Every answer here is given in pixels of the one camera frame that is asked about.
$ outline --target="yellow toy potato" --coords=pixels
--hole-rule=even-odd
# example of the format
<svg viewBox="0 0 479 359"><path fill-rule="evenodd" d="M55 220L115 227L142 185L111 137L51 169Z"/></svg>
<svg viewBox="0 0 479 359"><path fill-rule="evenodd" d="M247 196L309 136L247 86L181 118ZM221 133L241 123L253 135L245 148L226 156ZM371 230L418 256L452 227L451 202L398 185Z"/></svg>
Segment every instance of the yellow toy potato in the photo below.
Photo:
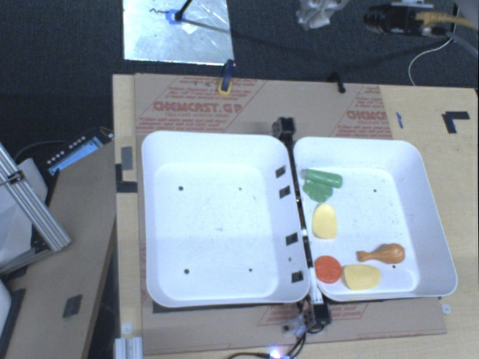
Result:
<svg viewBox="0 0 479 359"><path fill-rule="evenodd" d="M381 271L369 265L346 265L343 273L346 286L355 291L373 289L381 280Z"/></svg>
<svg viewBox="0 0 479 359"><path fill-rule="evenodd" d="M313 233L324 239L336 238L338 234L338 222L336 211L327 203L321 203L313 213Z"/></svg>

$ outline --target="silver square plate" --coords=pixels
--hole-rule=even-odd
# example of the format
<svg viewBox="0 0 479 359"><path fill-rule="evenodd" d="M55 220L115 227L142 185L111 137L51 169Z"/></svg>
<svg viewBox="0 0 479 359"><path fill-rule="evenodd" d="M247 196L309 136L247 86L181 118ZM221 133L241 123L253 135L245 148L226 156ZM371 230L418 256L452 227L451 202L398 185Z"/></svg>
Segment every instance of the silver square plate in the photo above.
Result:
<svg viewBox="0 0 479 359"><path fill-rule="evenodd" d="M193 0L182 22L175 22L172 11L185 2L123 0L125 59L206 65L233 60L226 0Z"/></svg>

